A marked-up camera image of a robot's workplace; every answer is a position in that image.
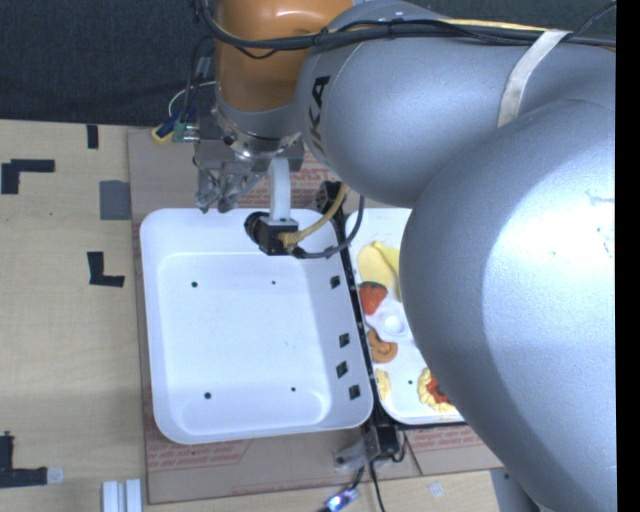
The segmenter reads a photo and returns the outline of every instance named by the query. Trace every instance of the wooden table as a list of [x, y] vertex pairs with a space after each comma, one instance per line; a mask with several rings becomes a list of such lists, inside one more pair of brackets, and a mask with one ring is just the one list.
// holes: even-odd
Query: wooden table
[[[139, 478], [145, 457], [131, 223], [101, 220], [99, 183], [128, 181], [127, 128], [0, 121], [0, 162], [55, 159], [0, 195], [0, 432], [14, 466], [62, 467], [64, 482], [0, 489], [2, 511], [99, 511], [101, 483]], [[105, 255], [122, 288], [89, 285], [87, 252]], [[445, 491], [434, 496], [429, 485]], [[316, 511], [338, 489], [220, 498], [153, 511]], [[351, 512], [378, 510], [371, 484]], [[381, 483], [385, 508], [494, 512], [489, 472]]]

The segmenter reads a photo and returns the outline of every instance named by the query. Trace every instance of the black fabric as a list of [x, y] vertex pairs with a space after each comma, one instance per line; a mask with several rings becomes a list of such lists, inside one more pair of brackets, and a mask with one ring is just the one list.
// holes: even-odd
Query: black fabric
[[[603, 0], [412, 0], [453, 17], [577, 28]], [[615, 13], [594, 30], [615, 33]], [[206, 33], [180, 0], [0, 0], [0, 119], [157, 126]]]

